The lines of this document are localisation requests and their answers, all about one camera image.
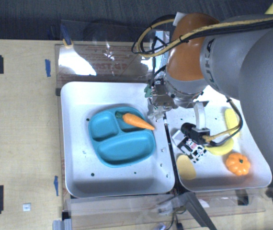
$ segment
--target tan oval toy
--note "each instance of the tan oval toy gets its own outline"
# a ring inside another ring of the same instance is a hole
[[[196,177],[196,171],[192,161],[187,155],[180,155],[177,159],[177,169],[181,178],[192,180]]]

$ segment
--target toy pumpkin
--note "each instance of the toy pumpkin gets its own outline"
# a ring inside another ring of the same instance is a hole
[[[227,168],[235,175],[246,175],[250,169],[250,162],[246,156],[235,152],[231,153],[226,160]]]

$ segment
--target transparent plastic sheet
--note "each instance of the transparent plastic sheet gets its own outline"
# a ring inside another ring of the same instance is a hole
[[[58,90],[70,81],[147,82],[151,78],[152,59],[131,52],[133,42],[144,28],[109,21],[61,23],[68,29],[74,47],[55,46]],[[144,49],[150,49],[155,36],[169,42],[172,27],[164,25],[151,30],[144,39]],[[156,58],[156,70],[166,64],[167,58],[168,54]],[[90,68],[96,76],[89,75]]]
[[[264,212],[264,202],[270,200],[265,191],[266,189],[248,189],[243,192],[247,198],[235,190],[197,193],[196,196],[209,217],[219,217]],[[136,230],[149,230],[162,224],[169,226],[172,213],[184,205],[184,200],[184,197],[173,195],[80,198],[66,200],[65,210],[73,221],[74,229],[135,225]],[[193,219],[188,211],[177,214],[177,218],[179,222]],[[184,227],[197,228],[199,225],[197,222],[190,222]]]

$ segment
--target small white square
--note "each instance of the small white square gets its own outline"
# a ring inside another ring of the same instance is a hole
[[[23,211],[30,211],[31,210],[31,204],[27,203],[27,204],[23,204]]]

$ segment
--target dark background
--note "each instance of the dark background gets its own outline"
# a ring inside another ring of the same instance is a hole
[[[147,27],[176,12],[202,12],[222,21],[263,14],[273,0],[0,0],[0,39],[58,39],[61,20]],[[273,182],[267,195],[273,198]]]

